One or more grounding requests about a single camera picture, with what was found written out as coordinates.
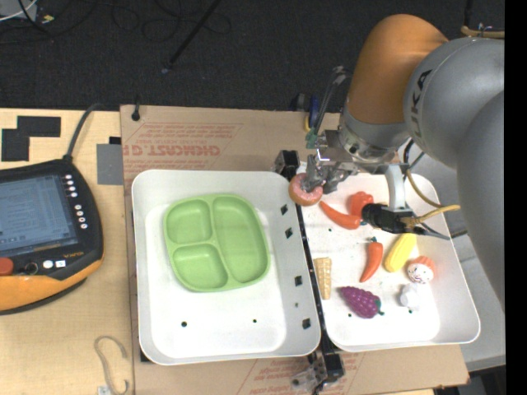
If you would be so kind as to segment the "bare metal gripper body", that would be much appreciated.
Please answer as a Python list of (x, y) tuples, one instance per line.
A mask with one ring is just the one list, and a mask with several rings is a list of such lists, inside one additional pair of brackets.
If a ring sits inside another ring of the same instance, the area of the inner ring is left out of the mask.
[(367, 141), (353, 130), (324, 130), (316, 139), (315, 168), (324, 176), (336, 171), (384, 174), (399, 148), (397, 133), (367, 133)]

